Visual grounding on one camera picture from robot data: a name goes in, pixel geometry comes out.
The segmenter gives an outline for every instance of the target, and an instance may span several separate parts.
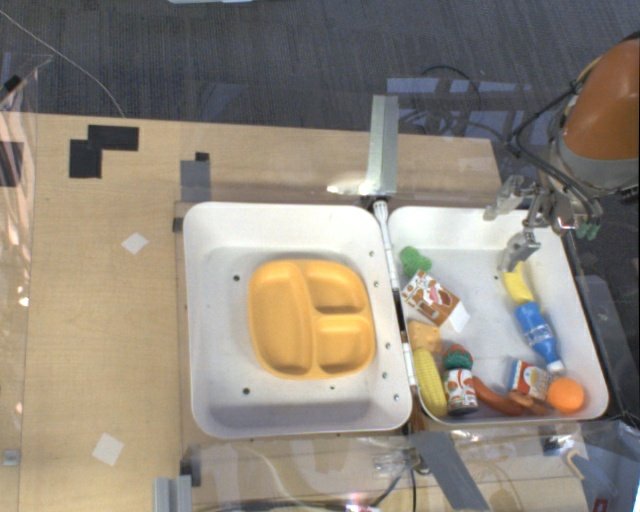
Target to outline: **metal bracket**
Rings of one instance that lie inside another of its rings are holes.
[[[540,243],[536,240],[533,230],[525,228],[520,233],[513,235],[507,242],[507,248],[502,253],[502,261],[498,270],[513,272],[518,262],[525,261],[538,249],[540,249]]]
[[[454,510],[491,510],[460,458],[448,432],[418,432],[411,444],[429,464],[431,473]]]
[[[191,512],[191,476],[175,480],[156,478],[153,483],[153,512]]]
[[[485,208],[484,220],[495,220],[498,215],[518,208],[527,197],[522,191],[524,181],[524,176],[516,174],[509,176],[498,190],[494,203]]]
[[[397,189],[398,115],[397,96],[374,96],[367,176],[360,195],[388,195]]]

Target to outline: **cable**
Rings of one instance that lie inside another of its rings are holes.
[[[458,68],[449,66],[448,64],[435,64],[423,70],[422,73],[420,73],[420,76],[424,76],[427,73],[430,73],[431,71],[434,71],[436,69],[448,69],[449,71],[453,71],[454,73],[457,73],[461,77],[464,77],[471,84],[471,87],[473,87],[473,90],[476,92],[476,96],[478,98],[478,110],[482,110],[482,96],[480,95],[480,89],[478,89],[478,86],[475,83],[473,83],[471,78],[469,78],[469,75],[467,75],[464,71],[461,71]]]
[[[3,9],[0,8],[0,14],[2,16],[4,16],[11,24],[15,25],[16,27],[18,27],[20,30],[22,30],[22,32],[24,32],[25,34],[27,34],[28,36],[32,37],[33,39],[35,39],[38,43],[40,43],[41,45],[45,46],[46,48],[48,48],[49,50],[51,50],[53,53],[55,53],[58,57],[62,58],[63,60],[65,60],[66,62],[68,62],[69,64],[71,64],[73,67],[75,67],[76,69],[78,69],[79,71],[81,71],[82,73],[84,73],[85,75],[87,75],[91,80],[93,80],[96,84],[98,84],[98,86],[105,92],[105,94],[109,97],[109,99],[111,100],[111,102],[113,103],[114,107],[116,108],[116,110],[118,111],[118,113],[120,114],[120,116],[126,118],[127,116],[124,115],[124,111],[122,110],[122,107],[120,107],[120,104],[118,103],[118,101],[115,99],[115,97],[113,96],[113,94],[111,94],[111,91],[109,91],[109,89],[107,89],[107,87],[100,81],[98,80],[95,76],[93,76],[89,71],[87,71],[86,69],[84,69],[80,64],[74,62],[73,60],[71,60],[69,57],[67,57],[66,55],[64,55],[63,53],[61,53],[60,51],[58,51],[56,48],[54,48],[53,46],[51,46],[49,43],[47,43],[46,41],[43,41],[42,39],[40,39],[37,35],[35,35],[33,32],[31,32],[30,30],[28,30],[27,28],[25,28],[24,26],[22,26],[20,23],[18,23],[16,20],[14,20],[11,16],[9,16],[6,12],[4,12]]]
[[[378,496],[375,500],[373,500],[371,502],[371,505],[369,505],[370,507],[377,507],[378,505],[380,505],[380,503],[382,503],[384,501],[384,499],[389,496],[389,494],[391,494],[393,492],[393,490],[396,488],[396,485],[398,485],[398,482],[400,481],[400,478],[402,478],[402,472],[400,472],[398,474],[398,476],[396,476],[393,481],[391,482],[391,485],[389,485],[389,487],[387,487],[387,490],[384,491],[380,496]]]
[[[416,475],[413,473],[414,469],[409,469],[409,476],[411,477],[411,499],[412,499],[412,512],[416,512],[418,507],[418,489],[416,488]]]
[[[545,162],[540,157],[529,151],[521,141],[523,131],[531,123],[533,123],[533,121],[538,119],[544,112],[548,112],[549,110],[560,104],[570,95],[575,94],[577,92],[577,88],[582,84],[583,81],[584,78],[572,82],[571,87],[567,91],[562,93],[557,98],[553,99],[548,105],[543,107],[538,112],[535,112],[533,115],[529,116],[529,118],[520,123],[520,125],[511,133],[511,136],[508,139],[509,142],[507,143],[507,148],[516,156],[523,155],[527,160],[540,168],[540,170],[565,185],[565,187],[570,190],[584,205],[589,215],[589,222],[595,225],[600,225],[602,216],[602,207],[600,206],[600,203],[597,200],[590,198],[588,192],[584,190],[582,185],[577,180],[562,172],[560,169],[557,169],[550,163]]]
[[[417,489],[415,476],[413,475],[413,467],[410,464],[405,466],[411,475],[411,482],[413,485],[413,511],[415,512],[417,506]],[[388,496],[391,494],[398,482],[402,478],[404,471],[401,471],[389,484],[389,487],[376,499],[374,499],[369,507],[377,507],[382,503]],[[331,512],[344,512],[346,505],[344,503],[331,503],[331,502],[313,502],[313,501],[301,501],[301,500],[291,500],[291,501],[275,501],[275,500],[261,500],[255,502],[248,503],[238,503],[236,505],[225,506],[222,508],[207,508],[201,509],[200,512],[270,512],[272,510],[277,510],[279,508],[290,508],[290,507],[308,507],[308,508],[317,508],[322,510],[328,510]]]

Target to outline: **gray carpet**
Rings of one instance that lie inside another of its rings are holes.
[[[503,176],[532,169],[501,149],[499,135],[640,28],[637,0],[3,0],[0,7],[99,77],[127,117],[367,130],[371,95],[392,92],[405,119],[428,113],[402,122],[403,132],[489,137]],[[19,53],[47,50],[0,18],[5,65]],[[452,93],[462,76],[451,70],[408,80],[435,65],[466,73],[481,98],[471,88]],[[117,115],[104,92],[60,58],[42,69],[39,91],[41,112]],[[452,111],[462,114],[442,121]],[[609,283],[637,368],[638,206],[615,199],[606,206],[603,233],[577,243],[577,253],[585,272]]]

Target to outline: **toy food package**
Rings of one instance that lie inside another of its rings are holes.
[[[469,321],[460,299],[423,270],[418,270],[404,287],[402,299],[438,327],[449,320],[460,332]]]
[[[536,400],[547,398],[549,385],[553,377],[550,373],[519,359],[513,362],[511,371],[511,390]]]

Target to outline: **toy sausage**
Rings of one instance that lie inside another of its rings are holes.
[[[507,416],[520,416],[524,407],[513,400],[494,393],[478,377],[473,377],[473,387],[481,402]]]
[[[509,399],[519,403],[523,407],[526,407],[527,409],[529,409],[529,411],[531,411],[536,416],[545,416],[547,414],[546,407],[541,403],[536,402],[529,395],[523,395],[518,391],[511,391],[509,393]]]

